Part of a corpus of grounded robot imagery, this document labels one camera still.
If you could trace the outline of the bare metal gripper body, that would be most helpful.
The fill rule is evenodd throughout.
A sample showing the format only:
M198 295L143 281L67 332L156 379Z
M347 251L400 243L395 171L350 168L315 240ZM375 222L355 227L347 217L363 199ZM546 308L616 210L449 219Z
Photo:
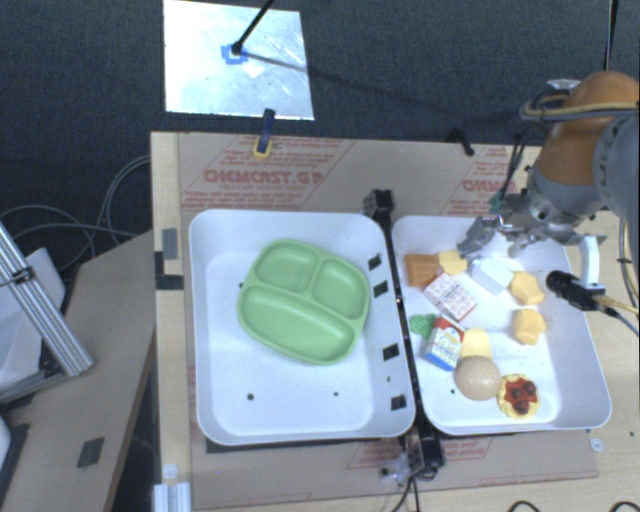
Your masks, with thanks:
M497 231L505 238L511 233L528 232L538 242L552 240L561 245L577 245L582 236L575 230L583 218L568 214L537 192L507 194L498 213Z

